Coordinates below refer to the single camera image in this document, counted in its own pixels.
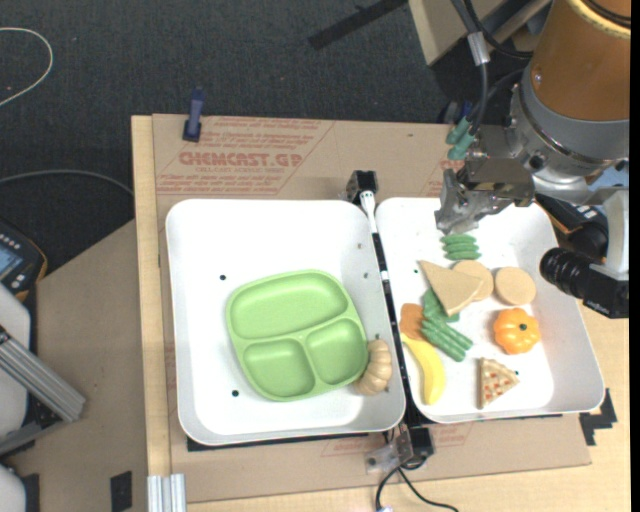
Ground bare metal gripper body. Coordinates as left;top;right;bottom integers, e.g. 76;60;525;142
461;91;630;208

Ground green pea pods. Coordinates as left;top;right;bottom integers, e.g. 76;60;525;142
440;232;483;262

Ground beige round biscuit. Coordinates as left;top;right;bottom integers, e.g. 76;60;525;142
493;266;538;307
452;259;496;302

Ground beige triangular bread slice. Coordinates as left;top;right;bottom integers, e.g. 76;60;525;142
417;259;485;317

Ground thin black and white rod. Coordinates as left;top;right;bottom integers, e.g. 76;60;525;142
360;192;417;431

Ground green beans bundle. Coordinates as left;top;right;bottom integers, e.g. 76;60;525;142
421;288;462;325
420;318;475;363

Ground orange pumpkin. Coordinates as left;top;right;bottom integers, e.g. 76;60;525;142
492;307;542;356

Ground orange wavy chip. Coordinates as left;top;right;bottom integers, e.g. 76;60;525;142
398;302;427;343

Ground yellow banana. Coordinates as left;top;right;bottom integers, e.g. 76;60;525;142
399;332;447;407

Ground pizza slice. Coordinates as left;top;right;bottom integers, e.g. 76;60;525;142
475;356;522;411

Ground white plastic tray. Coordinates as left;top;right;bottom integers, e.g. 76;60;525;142
164;198;407;447
373;196;606;425

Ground beige pumpkin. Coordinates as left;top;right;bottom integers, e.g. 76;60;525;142
353;338;394;397

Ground green divided plate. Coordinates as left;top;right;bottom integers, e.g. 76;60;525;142
224;269;371;403

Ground brown cardboard board red print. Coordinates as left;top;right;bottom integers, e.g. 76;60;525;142
149;113;594;504

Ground black cylinder on white bracket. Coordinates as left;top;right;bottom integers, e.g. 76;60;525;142
538;188;630;319

